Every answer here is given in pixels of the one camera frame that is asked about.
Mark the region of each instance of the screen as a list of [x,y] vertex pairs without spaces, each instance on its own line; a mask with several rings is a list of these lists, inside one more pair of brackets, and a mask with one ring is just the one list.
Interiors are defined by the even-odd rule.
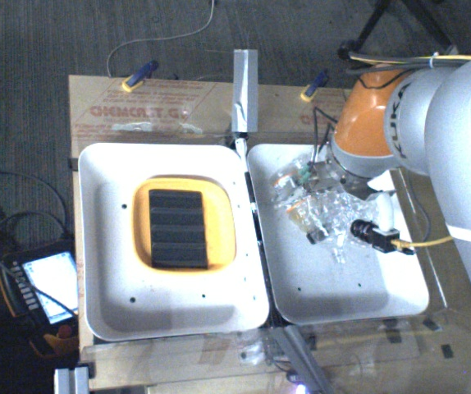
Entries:
[[[77,270],[69,252],[22,264],[31,284],[76,312],[78,309]],[[40,304],[51,324],[70,318],[71,314],[47,296],[38,294]]]

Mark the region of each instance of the blue and yellow clamp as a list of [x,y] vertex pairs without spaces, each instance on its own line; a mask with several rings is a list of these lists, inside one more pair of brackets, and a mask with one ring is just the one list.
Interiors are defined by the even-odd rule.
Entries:
[[155,60],[145,64],[136,73],[122,81],[122,88],[126,92],[133,92],[144,83],[145,79],[151,78],[152,73],[156,71],[158,67],[159,63]]
[[300,95],[301,99],[303,99],[305,102],[312,101],[314,99],[314,96],[316,96],[318,88],[322,88],[327,84],[327,82],[327,73],[325,71],[322,71],[318,74],[318,77],[316,77],[310,85],[303,89],[303,92],[301,92]]

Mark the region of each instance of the robotic arm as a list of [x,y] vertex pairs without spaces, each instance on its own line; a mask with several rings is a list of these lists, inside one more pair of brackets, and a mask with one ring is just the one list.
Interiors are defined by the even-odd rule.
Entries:
[[327,168],[360,198],[387,169],[429,176],[471,281],[471,60],[400,73],[362,76],[336,125]]

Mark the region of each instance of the white plastic tray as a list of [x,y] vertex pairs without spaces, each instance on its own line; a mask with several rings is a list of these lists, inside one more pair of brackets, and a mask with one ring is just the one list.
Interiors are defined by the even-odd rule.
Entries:
[[[311,245],[303,232],[272,204],[270,177],[312,146],[259,144],[249,151],[270,271],[273,298],[282,316],[295,324],[419,314],[427,308],[428,289],[415,255],[383,254],[351,246],[336,261],[324,245]],[[409,231],[396,195],[395,227],[408,241]]]
[[[125,341],[261,326],[269,312],[243,165],[222,146],[93,144],[80,155],[86,319]],[[135,254],[130,206],[153,176],[207,177],[228,194],[236,254],[215,273],[157,273]]]

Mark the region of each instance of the gray carpet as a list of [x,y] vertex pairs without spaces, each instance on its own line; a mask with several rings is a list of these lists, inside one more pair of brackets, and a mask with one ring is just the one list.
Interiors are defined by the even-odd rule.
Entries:
[[[471,0],[423,1],[459,53],[471,54]],[[258,50],[261,84],[306,85],[326,69],[327,86],[349,88],[350,65],[336,51],[358,35],[375,2],[216,0],[212,21],[200,33],[126,45],[113,54],[110,70],[126,76],[155,59],[160,67],[154,78],[229,82],[233,50],[252,48]],[[68,76],[106,76],[107,57],[119,44],[192,33],[206,25],[210,10],[210,0],[0,0],[0,171],[49,182],[71,215]],[[362,53],[409,57],[436,50],[395,1]],[[50,192],[14,176],[0,176],[0,207],[6,215],[62,214]],[[44,218],[29,218],[21,227],[23,243],[57,231]],[[47,393],[54,366],[38,363],[14,337],[0,297],[0,392]]]

